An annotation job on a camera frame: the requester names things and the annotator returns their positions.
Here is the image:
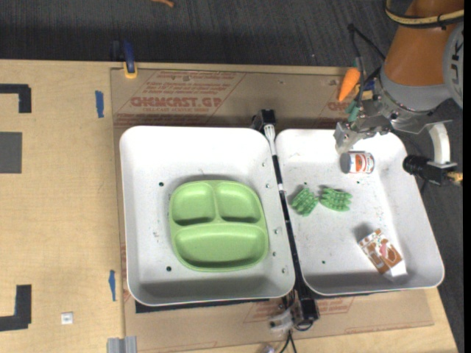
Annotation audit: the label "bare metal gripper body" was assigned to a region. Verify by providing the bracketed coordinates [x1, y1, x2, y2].
[348, 90, 403, 135]

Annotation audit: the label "small white and orange can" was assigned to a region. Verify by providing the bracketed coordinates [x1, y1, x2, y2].
[339, 150, 376, 175]

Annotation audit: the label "orange carrot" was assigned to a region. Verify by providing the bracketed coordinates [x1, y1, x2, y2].
[337, 67, 362, 104]

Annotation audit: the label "green pea pods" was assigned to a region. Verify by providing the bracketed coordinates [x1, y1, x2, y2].
[318, 186, 353, 213]
[291, 186, 319, 218]

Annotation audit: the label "thin black and white rod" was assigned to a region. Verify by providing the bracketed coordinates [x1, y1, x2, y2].
[263, 122, 307, 302]

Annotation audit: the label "white plastic tray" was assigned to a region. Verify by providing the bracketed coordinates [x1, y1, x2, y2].
[275, 127, 446, 297]
[118, 124, 297, 307]

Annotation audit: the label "brown and white carton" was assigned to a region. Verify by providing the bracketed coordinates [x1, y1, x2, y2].
[357, 227, 408, 279]

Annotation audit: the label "brown cardboard board red print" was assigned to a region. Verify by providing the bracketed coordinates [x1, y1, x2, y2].
[110, 67, 436, 346]

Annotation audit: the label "green divided plate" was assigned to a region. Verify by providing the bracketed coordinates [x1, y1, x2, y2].
[168, 179, 270, 273]

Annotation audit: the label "black cylinder on white bracket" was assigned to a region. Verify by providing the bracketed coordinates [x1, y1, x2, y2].
[402, 121, 458, 188]

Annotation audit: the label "black block with thin wires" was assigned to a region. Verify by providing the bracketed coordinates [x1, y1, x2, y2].
[251, 109, 277, 131]
[297, 296, 321, 324]

